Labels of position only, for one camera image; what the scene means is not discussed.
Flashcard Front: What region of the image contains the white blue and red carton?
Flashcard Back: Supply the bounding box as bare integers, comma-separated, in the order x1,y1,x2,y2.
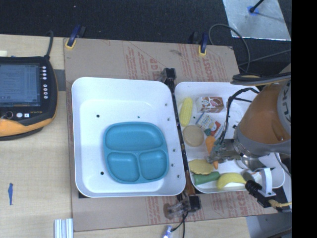
195,112,222,139

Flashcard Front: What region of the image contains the black block with thin wires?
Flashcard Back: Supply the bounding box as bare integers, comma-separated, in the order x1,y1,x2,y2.
187,194,202,212
159,67,177,84

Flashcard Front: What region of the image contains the black cylinder on white bracket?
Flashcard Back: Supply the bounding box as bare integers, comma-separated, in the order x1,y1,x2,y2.
245,167,277,208

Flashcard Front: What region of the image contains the brown and white carton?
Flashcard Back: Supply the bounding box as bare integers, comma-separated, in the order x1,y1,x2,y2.
196,96,225,114

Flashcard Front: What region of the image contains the yellow banana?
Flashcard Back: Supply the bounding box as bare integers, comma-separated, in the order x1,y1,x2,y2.
216,172,247,190

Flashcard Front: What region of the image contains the brown cardboard board red print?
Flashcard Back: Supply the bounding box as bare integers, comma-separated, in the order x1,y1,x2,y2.
63,37,283,233

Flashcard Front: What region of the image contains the thin black and white rod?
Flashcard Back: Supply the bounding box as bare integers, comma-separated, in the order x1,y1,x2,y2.
165,82,193,196

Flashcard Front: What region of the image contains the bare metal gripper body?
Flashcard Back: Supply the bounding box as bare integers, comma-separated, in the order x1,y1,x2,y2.
217,139,261,171

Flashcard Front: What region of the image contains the green cucumber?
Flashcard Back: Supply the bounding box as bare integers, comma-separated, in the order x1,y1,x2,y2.
193,171,221,186

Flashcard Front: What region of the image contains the white plastic tray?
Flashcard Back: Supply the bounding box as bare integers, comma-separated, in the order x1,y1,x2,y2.
174,81,286,194
71,77,187,198

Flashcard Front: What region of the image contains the yellow wavy round biscuit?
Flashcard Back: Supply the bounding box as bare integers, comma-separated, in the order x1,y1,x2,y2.
188,159,215,176

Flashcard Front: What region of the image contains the tan round biscuit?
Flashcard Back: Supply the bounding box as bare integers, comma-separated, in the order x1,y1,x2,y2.
182,124,205,148

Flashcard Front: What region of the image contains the blue divided plate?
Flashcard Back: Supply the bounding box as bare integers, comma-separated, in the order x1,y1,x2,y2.
103,121,170,184

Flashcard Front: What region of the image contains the orange carrot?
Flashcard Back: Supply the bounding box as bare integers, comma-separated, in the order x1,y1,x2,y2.
204,128,219,170

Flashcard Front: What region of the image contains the yellow corn cob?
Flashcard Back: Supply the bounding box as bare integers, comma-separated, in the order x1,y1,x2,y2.
178,97,194,127

